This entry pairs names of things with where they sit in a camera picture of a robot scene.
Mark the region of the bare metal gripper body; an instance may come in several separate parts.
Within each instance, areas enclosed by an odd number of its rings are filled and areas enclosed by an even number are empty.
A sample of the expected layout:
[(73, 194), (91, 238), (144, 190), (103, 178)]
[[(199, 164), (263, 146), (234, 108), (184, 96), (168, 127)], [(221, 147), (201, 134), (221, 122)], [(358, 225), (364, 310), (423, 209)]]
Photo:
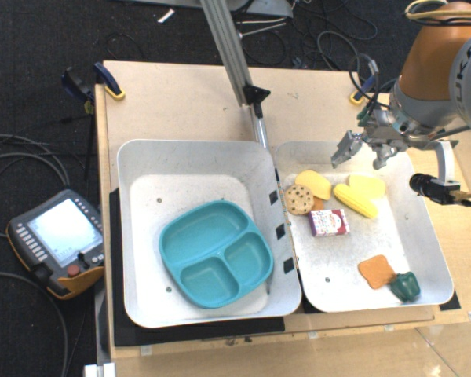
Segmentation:
[(382, 147), (405, 151), (424, 148), (436, 129), (422, 125), (402, 112), (375, 109), (363, 118), (362, 141), (380, 150)]

